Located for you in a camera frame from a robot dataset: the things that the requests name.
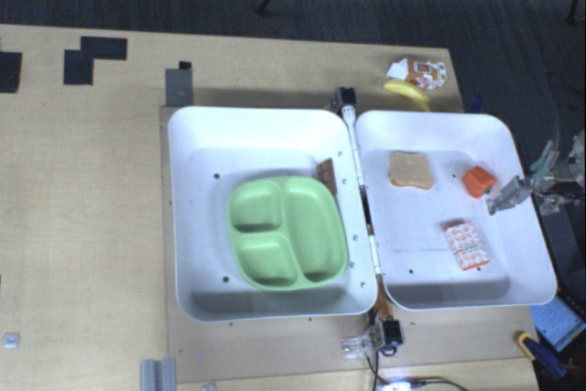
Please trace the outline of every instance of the black tape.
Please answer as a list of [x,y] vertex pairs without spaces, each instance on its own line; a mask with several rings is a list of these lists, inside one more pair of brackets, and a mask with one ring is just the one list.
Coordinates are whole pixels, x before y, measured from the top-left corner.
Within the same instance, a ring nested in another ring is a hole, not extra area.
[[82,59],[126,60],[126,38],[81,37]]
[[80,50],[65,50],[63,84],[93,85],[93,60],[84,59]]
[[21,67],[21,52],[0,52],[0,93],[18,91]]

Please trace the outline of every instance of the bread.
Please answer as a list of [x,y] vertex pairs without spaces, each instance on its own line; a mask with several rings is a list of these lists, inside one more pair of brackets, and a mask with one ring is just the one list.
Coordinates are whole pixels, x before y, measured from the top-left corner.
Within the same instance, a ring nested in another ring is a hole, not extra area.
[[390,179],[395,186],[415,186],[423,190],[433,186],[428,159],[419,153],[395,152],[391,156]]

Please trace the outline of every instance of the tabletop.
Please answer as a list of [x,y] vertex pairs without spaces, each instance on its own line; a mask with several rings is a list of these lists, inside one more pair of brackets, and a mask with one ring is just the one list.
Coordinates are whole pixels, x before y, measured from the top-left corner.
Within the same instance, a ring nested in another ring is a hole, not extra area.
[[[64,51],[79,50],[81,37],[127,38],[127,57],[96,59],[92,85],[65,85]],[[446,63],[432,110],[462,111],[446,49],[0,26],[0,51],[23,54],[18,92],[0,93],[0,334],[21,335],[18,348],[0,349],[2,389],[139,389],[141,360],[175,352],[161,189],[165,69],[191,62],[196,104],[321,108],[337,87],[353,86],[359,111],[413,110],[382,84],[393,61],[417,56]],[[511,339],[533,331],[527,307],[396,315],[410,344],[381,363],[381,375],[537,389]],[[206,375],[180,372],[178,359],[179,390],[211,380],[221,391],[369,389],[365,364],[339,364],[331,352],[359,319],[246,321],[236,336],[244,345],[198,324],[186,337],[217,340],[216,352]],[[272,338],[290,348],[266,357]],[[302,357],[308,343],[312,360]]]

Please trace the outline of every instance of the green plate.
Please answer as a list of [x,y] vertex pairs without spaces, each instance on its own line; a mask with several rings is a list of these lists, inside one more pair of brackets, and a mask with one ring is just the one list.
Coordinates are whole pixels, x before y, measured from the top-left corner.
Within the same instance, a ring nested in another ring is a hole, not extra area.
[[298,176],[238,186],[228,202],[236,264],[263,290],[297,290],[331,282],[348,264],[335,199],[319,181]]

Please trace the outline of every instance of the yellow banana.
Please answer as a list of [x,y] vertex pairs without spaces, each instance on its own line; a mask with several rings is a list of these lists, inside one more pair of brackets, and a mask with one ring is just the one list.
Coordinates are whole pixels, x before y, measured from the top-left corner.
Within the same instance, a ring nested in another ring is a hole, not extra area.
[[405,96],[420,110],[431,111],[429,109],[429,97],[419,87],[413,83],[402,80],[389,80],[383,85],[385,90],[391,93],[397,93]]

